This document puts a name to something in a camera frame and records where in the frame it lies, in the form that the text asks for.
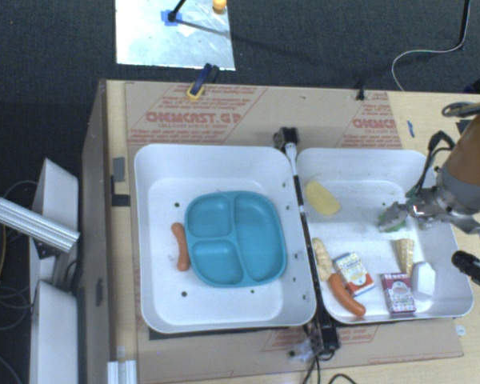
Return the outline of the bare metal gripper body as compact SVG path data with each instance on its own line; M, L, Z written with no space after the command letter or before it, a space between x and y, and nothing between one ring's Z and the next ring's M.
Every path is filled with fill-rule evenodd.
M406 193L406 210L414 218L440 219L450 212L439 187L412 188Z

